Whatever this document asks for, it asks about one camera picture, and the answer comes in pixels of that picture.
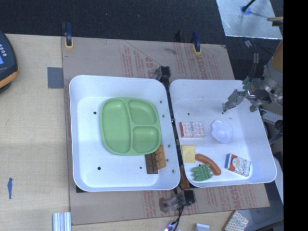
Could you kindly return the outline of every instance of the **dark gray tape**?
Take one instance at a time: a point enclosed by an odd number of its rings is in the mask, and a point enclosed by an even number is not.
[[[63,88],[63,69],[61,67],[47,67],[47,80],[49,89]]]

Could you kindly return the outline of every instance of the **green plate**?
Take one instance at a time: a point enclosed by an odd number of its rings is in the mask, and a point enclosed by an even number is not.
[[[147,100],[111,98],[101,106],[101,134],[105,147],[117,155],[145,155],[161,143],[156,108]]]

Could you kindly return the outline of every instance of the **white tray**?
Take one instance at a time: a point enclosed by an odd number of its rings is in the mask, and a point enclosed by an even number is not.
[[[178,185],[180,168],[163,84],[154,79],[81,75],[71,80],[69,93],[73,176],[79,188],[88,192],[141,191],[170,190]],[[141,98],[156,107],[167,161],[158,174],[147,174],[144,155],[115,155],[104,147],[99,110],[113,97]]]
[[[242,87],[238,80],[175,80],[170,85],[180,144],[195,145],[196,153],[211,158],[222,171],[221,175],[208,180],[194,181],[191,169],[202,163],[184,163],[187,179],[196,187],[266,183],[276,178],[276,166],[260,113],[249,111],[251,103],[247,99],[223,113],[222,104],[235,89],[242,90]],[[216,119],[228,123],[233,129],[227,144],[217,142],[211,136],[211,124]],[[181,138],[179,123],[185,121],[202,122],[205,137]],[[251,161],[248,177],[224,168],[228,153]]]

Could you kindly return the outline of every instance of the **brown sausage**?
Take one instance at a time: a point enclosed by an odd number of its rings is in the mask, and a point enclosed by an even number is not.
[[[200,161],[204,164],[210,165],[210,168],[213,171],[214,175],[220,175],[221,174],[220,168],[217,166],[217,164],[211,158],[204,156],[202,154],[196,154],[196,160],[198,160],[198,161]]]

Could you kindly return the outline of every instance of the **black device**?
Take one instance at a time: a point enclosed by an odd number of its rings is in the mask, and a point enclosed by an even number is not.
[[[19,67],[12,45],[0,30],[0,93],[18,76]]]

